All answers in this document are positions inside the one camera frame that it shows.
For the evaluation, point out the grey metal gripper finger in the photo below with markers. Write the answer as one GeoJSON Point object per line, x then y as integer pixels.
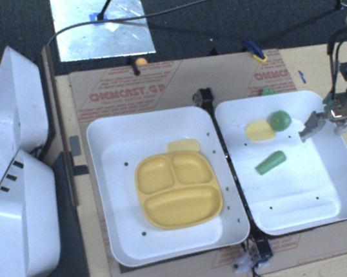
{"type": "Point", "coordinates": [311, 127]}
{"type": "Point", "coordinates": [342, 129]}

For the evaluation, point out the green round toy fruit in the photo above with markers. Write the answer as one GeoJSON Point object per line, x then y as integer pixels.
{"type": "Point", "coordinates": [280, 120]}

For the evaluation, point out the yellow oval toy food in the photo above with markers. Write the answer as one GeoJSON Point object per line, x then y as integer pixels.
{"type": "Point", "coordinates": [258, 131]}

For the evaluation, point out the green toy cucumber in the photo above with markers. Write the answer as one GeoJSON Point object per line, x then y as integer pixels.
{"type": "Point", "coordinates": [270, 162]}

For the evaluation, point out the white plastic tray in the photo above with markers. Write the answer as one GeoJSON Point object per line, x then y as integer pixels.
{"type": "Point", "coordinates": [119, 188]}
{"type": "Point", "coordinates": [298, 186]}

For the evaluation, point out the pale yellow flat slice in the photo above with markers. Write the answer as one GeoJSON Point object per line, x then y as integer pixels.
{"type": "Point", "coordinates": [182, 145]}

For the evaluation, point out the yellow divided plate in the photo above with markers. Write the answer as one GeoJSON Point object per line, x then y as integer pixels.
{"type": "Point", "coordinates": [179, 195]}

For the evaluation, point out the brown cardboard board red print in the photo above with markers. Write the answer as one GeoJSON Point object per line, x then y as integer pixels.
{"type": "Point", "coordinates": [164, 82]}

